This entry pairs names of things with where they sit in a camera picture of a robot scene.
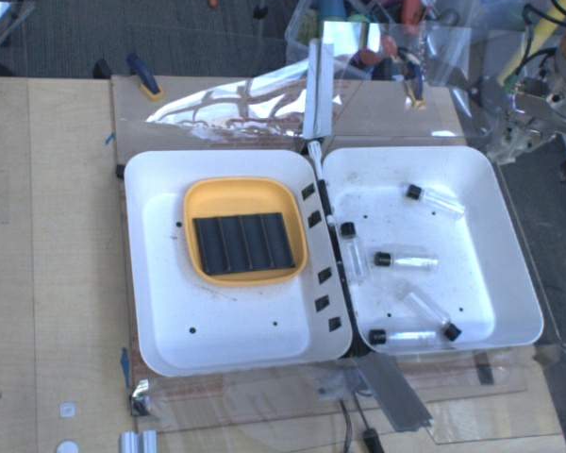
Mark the black ribbed rack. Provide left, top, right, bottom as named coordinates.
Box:
left=191, top=211, right=297, bottom=277

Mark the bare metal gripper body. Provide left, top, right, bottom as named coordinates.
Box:
left=512, top=78, right=566, bottom=135

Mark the yellow plate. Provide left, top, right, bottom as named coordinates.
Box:
left=182, top=176, right=309, bottom=287

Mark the clear plastic bin of toys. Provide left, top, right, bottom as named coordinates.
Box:
left=285, top=0, right=483, bottom=82

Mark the white plastic tray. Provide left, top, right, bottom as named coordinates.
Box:
left=123, top=148, right=354, bottom=378
left=320, top=145, right=545, bottom=356

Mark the clear plastic bottle black cap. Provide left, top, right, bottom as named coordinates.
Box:
left=400, top=289, right=463, bottom=343
left=374, top=247, right=440, bottom=274
left=368, top=327, right=439, bottom=351
left=405, top=183, right=467, bottom=220
left=339, top=221, right=372, bottom=285

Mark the thin black and white rod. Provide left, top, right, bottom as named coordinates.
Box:
left=307, top=140, right=367, bottom=356

